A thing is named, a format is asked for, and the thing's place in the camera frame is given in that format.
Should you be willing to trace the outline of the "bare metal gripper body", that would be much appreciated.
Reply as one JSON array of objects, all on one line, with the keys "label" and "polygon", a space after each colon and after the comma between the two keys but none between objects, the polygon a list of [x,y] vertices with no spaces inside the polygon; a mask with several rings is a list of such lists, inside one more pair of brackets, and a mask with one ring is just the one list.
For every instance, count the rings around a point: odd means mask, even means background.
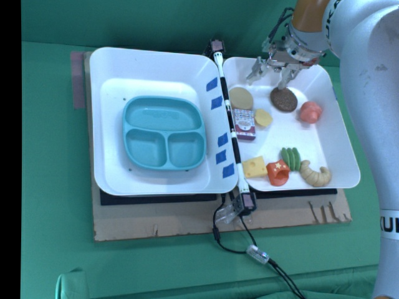
[{"label": "bare metal gripper body", "polygon": [[267,38],[267,64],[281,69],[309,69],[325,54],[326,41],[321,35],[284,35],[280,39]]}]

